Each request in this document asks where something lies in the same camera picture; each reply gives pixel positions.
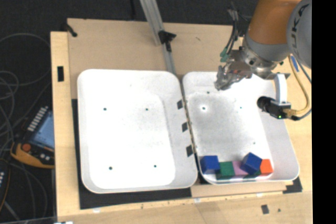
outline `black clamp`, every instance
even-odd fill
[[[167,51],[171,52],[172,47],[170,46],[170,42],[176,37],[176,34],[172,34],[169,32],[166,32],[164,30],[159,31],[159,38],[161,41],[161,44],[166,44]]]

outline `green block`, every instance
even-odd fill
[[[220,162],[220,170],[216,171],[217,180],[230,179],[235,176],[232,162]]]
[[[256,178],[259,175],[261,175],[261,171],[260,170],[256,171],[253,175],[247,175],[247,176],[245,176],[244,179]]]

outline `white tray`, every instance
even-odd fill
[[[81,176],[88,190],[121,193],[195,183],[176,76],[90,69],[80,74],[77,86]]]
[[[273,82],[253,75],[234,83],[230,89],[217,91],[215,80],[215,72],[191,72],[183,78],[198,163],[205,155],[217,155],[220,162],[241,161],[252,152],[260,158],[269,158],[274,172],[268,177],[227,180],[205,174],[205,180],[225,184],[295,179],[299,165],[284,120],[273,118],[257,106],[259,97],[275,97]]]

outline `blue cube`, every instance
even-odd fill
[[[250,175],[253,175],[259,171],[262,160],[263,159],[250,152],[244,157],[243,161],[241,162],[240,169],[244,170]]]
[[[215,174],[217,170],[220,170],[219,160],[217,156],[204,156],[201,161],[202,173]]]

